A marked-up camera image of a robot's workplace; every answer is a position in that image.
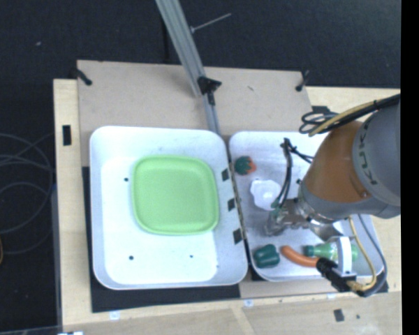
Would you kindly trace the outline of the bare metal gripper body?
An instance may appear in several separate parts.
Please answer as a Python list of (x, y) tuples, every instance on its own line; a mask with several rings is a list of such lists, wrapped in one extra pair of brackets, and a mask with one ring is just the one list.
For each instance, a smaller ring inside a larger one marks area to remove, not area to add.
[(283, 206), (278, 206), (273, 210), (273, 216), (281, 219), (282, 232), (285, 231), (285, 222), (307, 221), (309, 223), (309, 228), (304, 230), (312, 231), (322, 241), (330, 241), (334, 238), (343, 236), (343, 234), (334, 226), (335, 221), (315, 212), (315, 210), (305, 201), (300, 201), (298, 199), (287, 200), (284, 202)]

